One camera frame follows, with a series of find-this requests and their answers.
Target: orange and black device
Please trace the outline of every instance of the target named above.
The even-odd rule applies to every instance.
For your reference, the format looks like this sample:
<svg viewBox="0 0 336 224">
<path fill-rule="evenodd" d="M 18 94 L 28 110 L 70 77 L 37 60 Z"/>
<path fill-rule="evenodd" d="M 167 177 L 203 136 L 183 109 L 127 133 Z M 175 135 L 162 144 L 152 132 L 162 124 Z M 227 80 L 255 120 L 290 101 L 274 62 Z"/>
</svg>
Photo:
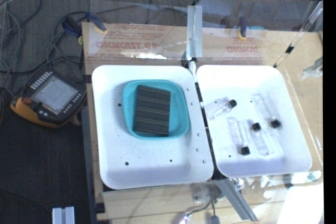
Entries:
<svg viewBox="0 0 336 224">
<path fill-rule="evenodd" d="M 86 99 L 85 87 L 53 69 L 35 73 L 14 96 L 11 109 L 21 117 L 47 127 L 61 127 L 74 117 Z"/>
</svg>

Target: black cap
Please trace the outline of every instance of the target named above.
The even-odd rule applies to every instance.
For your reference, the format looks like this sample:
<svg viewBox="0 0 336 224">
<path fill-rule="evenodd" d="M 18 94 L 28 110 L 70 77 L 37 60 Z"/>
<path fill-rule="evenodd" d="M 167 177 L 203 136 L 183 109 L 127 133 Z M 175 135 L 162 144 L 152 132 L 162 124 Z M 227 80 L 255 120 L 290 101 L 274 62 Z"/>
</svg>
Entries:
<svg viewBox="0 0 336 224">
<path fill-rule="evenodd" d="M 250 149 L 248 148 L 248 146 L 244 146 L 240 150 L 241 150 L 241 152 L 242 152 L 243 155 L 250 154 Z"/>
<path fill-rule="evenodd" d="M 253 131 L 257 132 L 261 130 L 259 122 L 252 124 Z"/>
<path fill-rule="evenodd" d="M 236 105 L 237 105 L 237 102 L 236 102 L 236 100 L 230 100 L 230 101 L 228 101 L 228 103 L 230 104 L 230 106 L 232 107 L 232 108 L 234 108 Z"/>
<path fill-rule="evenodd" d="M 275 120 L 272 120 L 272 121 L 271 121 L 271 126 L 272 126 L 273 128 L 278 128 L 278 127 L 281 126 L 281 123 L 280 123 L 277 119 L 275 119 Z"/>
</svg>

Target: dark grey rectangular object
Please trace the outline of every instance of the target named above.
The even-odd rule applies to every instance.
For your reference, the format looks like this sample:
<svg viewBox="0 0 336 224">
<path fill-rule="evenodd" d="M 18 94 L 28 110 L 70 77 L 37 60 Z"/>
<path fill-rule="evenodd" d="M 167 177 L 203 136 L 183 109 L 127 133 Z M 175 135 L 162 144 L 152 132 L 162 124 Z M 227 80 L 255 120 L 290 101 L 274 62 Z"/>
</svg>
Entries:
<svg viewBox="0 0 336 224">
<path fill-rule="evenodd" d="M 134 131 L 145 136 L 168 136 L 170 98 L 170 91 L 138 86 Z"/>
</svg>

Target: device screen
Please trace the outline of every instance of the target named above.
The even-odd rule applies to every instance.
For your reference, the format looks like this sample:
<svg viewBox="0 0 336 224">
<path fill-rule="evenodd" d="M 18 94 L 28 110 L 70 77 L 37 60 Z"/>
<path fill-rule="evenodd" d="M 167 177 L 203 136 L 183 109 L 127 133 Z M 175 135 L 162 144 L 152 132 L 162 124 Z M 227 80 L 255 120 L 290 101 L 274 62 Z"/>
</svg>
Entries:
<svg viewBox="0 0 336 224">
<path fill-rule="evenodd" d="M 58 115 L 79 91 L 55 76 L 51 76 L 32 96 L 35 102 Z"/>
</svg>

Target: clear tube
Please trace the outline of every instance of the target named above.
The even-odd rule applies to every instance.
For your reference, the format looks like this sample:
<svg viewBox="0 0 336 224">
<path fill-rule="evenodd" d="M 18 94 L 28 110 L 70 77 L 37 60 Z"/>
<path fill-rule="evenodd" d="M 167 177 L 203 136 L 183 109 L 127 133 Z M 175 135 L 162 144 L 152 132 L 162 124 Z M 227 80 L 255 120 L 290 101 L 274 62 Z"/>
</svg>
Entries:
<svg viewBox="0 0 336 224">
<path fill-rule="evenodd" d="M 232 122 L 232 131 L 234 132 L 234 138 L 239 146 L 240 153 L 242 155 L 250 154 L 249 149 L 249 140 L 248 135 L 245 127 L 244 121 L 234 121 Z"/>
<path fill-rule="evenodd" d="M 236 105 L 237 102 L 233 99 L 228 102 L 220 99 L 216 101 L 216 105 L 209 111 L 209 113 L 207 113 L 207 116 L 209 120 L 214 120 L 229 113 Z"/>
<path fill-rule="evenodd" d="M 258 122 L 254 123 L 252 128 L 254 130 L 254 141 L 257 145 L 259 153 L 262 156 L 268 156 L 274 153 L 274 149 L 271 145 L 268 135 L 264 130 L 261 129 L 260 124 Z"/>
<path fill-rule="evenodd" d="M 278 112 L 270 98 L 262 97 L 258 93 L 253 95 L 252 100 L 261 116 L 269 122 L 271 127 L 278 128 L 281 126 Z"/>
</svg>

